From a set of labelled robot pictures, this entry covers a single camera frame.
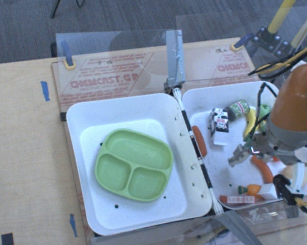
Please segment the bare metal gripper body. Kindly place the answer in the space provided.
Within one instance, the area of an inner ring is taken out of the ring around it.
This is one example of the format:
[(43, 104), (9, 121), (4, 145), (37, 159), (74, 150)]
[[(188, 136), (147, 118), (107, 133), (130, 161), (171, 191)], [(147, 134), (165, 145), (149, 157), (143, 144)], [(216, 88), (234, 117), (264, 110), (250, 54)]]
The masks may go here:
[(270, 132), (254, 134), (249, 138), (249, 147), (251, 154), (263, 161), (271, 160), (278, 150), (276, 139)]

